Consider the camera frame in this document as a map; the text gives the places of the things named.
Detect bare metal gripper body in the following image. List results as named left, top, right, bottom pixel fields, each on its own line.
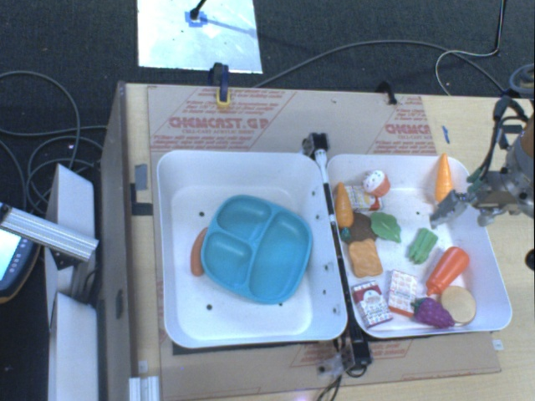
left=468, top=170, right=535, bottom=227

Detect plain orange carrot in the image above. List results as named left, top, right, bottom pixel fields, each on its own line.
left=434, top=152, right=454, bottom=205

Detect green beans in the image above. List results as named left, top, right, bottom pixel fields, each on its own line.
left=407, top=227, right=439, bottom=265

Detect orange bottle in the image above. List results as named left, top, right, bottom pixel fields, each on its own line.
left=425, top=246, right=471, bottom=297

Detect green leaf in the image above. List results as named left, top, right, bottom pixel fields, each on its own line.
left=369, top=211, right=403, bottom=244

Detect white plastic tray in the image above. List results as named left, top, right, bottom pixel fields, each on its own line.
left=156, top=149, right=349, bottom=349
left=325, top=153, right=513, bottom=340

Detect brown biscuit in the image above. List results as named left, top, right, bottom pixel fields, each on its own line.
left=342, top=211, right=378, bottom=244

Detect small white and red packet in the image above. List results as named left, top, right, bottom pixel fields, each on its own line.
left=344, top=184, right=384, bottom=213

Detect orange and white carton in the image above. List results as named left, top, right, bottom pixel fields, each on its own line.
left=387, top=269, right=419, bottom=318

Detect tan round biscuit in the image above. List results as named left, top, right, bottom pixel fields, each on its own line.
left=439, top=285, right=477, bottom=326

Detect orange bread slice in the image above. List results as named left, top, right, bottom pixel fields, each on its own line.
left=347, top=239, right=385, bottom=279

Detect purple grapes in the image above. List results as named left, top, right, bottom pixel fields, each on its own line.
left=410, top=297, right=456, bottom=330

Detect orange carrot with green top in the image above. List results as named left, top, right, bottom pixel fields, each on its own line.
left=334, top=181, right=355, bottom=244

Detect thin black and white rod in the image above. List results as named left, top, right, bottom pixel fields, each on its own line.
left=313, top=148, right=363, bottom=343

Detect red and white carton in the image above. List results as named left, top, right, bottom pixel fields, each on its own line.
left=350, top=280, right=395, bottom=331

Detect blue divided plate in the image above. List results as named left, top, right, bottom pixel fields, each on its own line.
left=200, top=194, right=314, bottom=306

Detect brown cardboard board red print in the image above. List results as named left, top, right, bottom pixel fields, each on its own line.
left=146, top=84, right=502, bottom=388

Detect orange sausage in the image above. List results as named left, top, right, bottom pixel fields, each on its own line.
left=190, top=226, right=210, bottom=277

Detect black block with thin wires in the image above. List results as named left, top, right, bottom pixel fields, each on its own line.
left=334, top=335, right=374, bottom=376
left=302, top=132, right=332, bottom=156

